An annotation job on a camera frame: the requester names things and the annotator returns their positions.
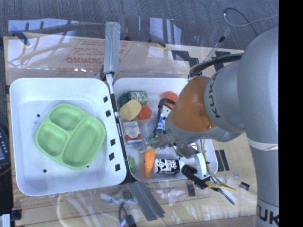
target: clear plastic sheet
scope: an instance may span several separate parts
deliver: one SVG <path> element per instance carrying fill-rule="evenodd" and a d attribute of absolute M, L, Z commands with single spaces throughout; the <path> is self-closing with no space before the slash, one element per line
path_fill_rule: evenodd
<path fill-rule="evenodd" d="M 196 26 L 197 34 L 187 34 L 187 26 Z M 4 37 L 7 85 L 24 77 L 99 79 L 102 74 L 105 24 L 50 18 L 12 20 L 9 31 Z M 128 28 L 122 22 L 119 71 L 114 80 L 187 78 L 190 66 L 204 61 L 213 51 L 209 45 L 215 46 L 223 34 L 214 28 L 206 35 L 198 25 L 161 18 L 139 17 L 137 28 Z M 217 51 L 240 52 L 224 48 Z M 211 77 L 214 72 L 210 67 L 203 75 Z M 16 183 L 12 135 L 10 138 L 14 210 L 22 212 L 16 226 L 124 226 L 126 215 L 132 215 L 137 226 L 193 225 L 254 216 L 256 212 L 256 177 L 245 135 L 227 143 L 213 141 L 221 162 L 227 158 L 228 167 L 223 165 L 216 175 L 236 189 L 224 190 L 234 205 L 219 192 L 201 190 L 186 179 L 148 182 L 147 188 L 165 212 L 163 218 L 153 221 L 147 221 L 127 184 L 39 197 L 25 195 Z"/>

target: black cable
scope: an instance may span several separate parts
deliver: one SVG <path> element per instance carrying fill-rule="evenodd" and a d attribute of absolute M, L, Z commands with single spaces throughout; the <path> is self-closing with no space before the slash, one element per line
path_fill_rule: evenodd
<path fill-rule="evenodd" d="M 188 78 L 191 78 L 193 76 L 198 76 L 201 71 L 203 71 L 204 69 L 206 69 L 214 64 L 238 61 L 238 60 L 240 60 L 241 57 L 242 57 L 242 53 L 228 54 L 228 55 L 223 55 L 223 56 L 214 58 L 212 60 L 208 60 L 208 61 L 199 63 L 197 65 L 194 65 L 190 69 Z"/>
<path fill-rule="evenodd" d="M 255 28 L 251 25 L 251 22 L 250 22 L 250 21 L 249 21 L 241 12 L 240 12 L 240 11 L 238 11 L 237 9 L 234 9 L 234 8 L 227 8 L 226 10 L 224 10 L 223 16 L 224 16 L 225 21 L 226 21 L 228 24 L 230 24 L 230 25 L 232 25 L 232 26 L 235 26 L 235 25 L 229 23 L 229 22 L 226 20 L 226 18 L 225 18 L 225 16 L 227 15 L 227 10 L 234 10 L 234 11 L 238 12 L 238 13 L 239 13 L 239 14 L 248 22 L 247 25 L 250 25 L 250 27 L 253 29 L 253 31 L 256 33 L 256 35 L 257 35 L 257 36 L 259 35 L 259 34 L 257 33 L 257 31 L 255 30 Z"/>
<path fill-rule="evenodd" d="M 118 219 L 119 219 L 120 224 L 122 223 L 122 219 L 121 219 L 121 210 L 123 209 L 125 215 L 126 215 L 126 216 L 128 215 L 127 212 L 126 212 L 126 210 L 125 210 L 125 208 L 123 207 L 124 203 L 125 203 L 125 202 L 122 202 L 122 203 L 120 204 L 120 206 L 119 206 Z"/>

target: black hole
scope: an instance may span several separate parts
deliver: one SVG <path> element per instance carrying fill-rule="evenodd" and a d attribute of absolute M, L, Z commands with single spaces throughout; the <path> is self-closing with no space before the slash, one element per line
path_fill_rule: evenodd
<path fill-rule="evenodd" d="M 112 159 L 114 159 L 114 158 L 115 158 L 114 153 L 112 153 L 112 154 L 109 155 L 109 160 L 110 160 L 110 161 L 111 161 Z"/>
<path fill-rule="evenodd" d="M 120 170 L 120 164 L 115 165 L 116 171 Z"/>

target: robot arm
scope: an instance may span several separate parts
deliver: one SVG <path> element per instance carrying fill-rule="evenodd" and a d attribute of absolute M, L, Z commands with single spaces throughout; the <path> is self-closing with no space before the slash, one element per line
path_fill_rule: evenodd
<path fill-rule="evenodd" d="M 198 76 L 199 68 L 191 72 L 160 139 L 191 158 L 200 154 L 192 142 L 227 142 L 245 132 L 257 176 L 257 226 L 279 226 L 278 28 L 259 35 L 240 60 L 211 78 Z"/>

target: white tray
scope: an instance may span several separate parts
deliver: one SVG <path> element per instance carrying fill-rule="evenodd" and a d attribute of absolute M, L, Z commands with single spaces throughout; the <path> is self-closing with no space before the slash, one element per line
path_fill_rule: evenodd
<path fill-rule="evenodd" d="M 147 104 L 152 110 L 152 116 L 147 120 L 137 120 L 142 138 L 147 137 L 154 129 L 156 124 L 156 117 L 158 112 L 159 101 L 164 97 L 167 92 L 174 92 L 179 94 L 187 80 L 183 78 L 122 78 L 114 83 L 114 93 L 119 107 L 119 98 L 127 91 L 145 91 L 147 93 Z M 144 155 L 138 150 L 139 145 L 126 145 L 126 153 L 128 157 L 133 157 L 136 162 L 136 173 L 133 174 L 134 178 L 143 182 L 153 181 L 166 181 L 166 180 L 180 180 L 186 177 L 179 172 L 176 175 L 153 175 L 151 174 L 148 179 L 144 173 Z M 218 170 L 218 161 L 215 155 L 214 147 L 211 140 L 206 140 L 205 143 L 207 160 L 210 162 L 210 168 L 215 174 Z M 159 159 L 178 159 L 177 154 L 173 147 L 166 147 L 165 149 L 156 149 L 156 158 Z M 193 158 L 186 159 L 182 157 L 180 160 L 181 167 L 184 164 L 196 167 L 196 162 Z"/>
<path fill-rule="evenodd" d="M 101 150 L 84 169 L 67 168 L 49 158 L 36 145 L 35 135 L 44 116 L 61 103 L 87 111 L 100 119 L 106 128 Z M 101 80 L 17 79 L 10 86 L 10 104 L 17 185 L 24 194 L 41 196 L 93 189 L 117 185 L 125 179 L 126 167 L 113 107 L 107 85 Z M 109 117 L 106 115 L 108 110 L 111 112 Z"/>

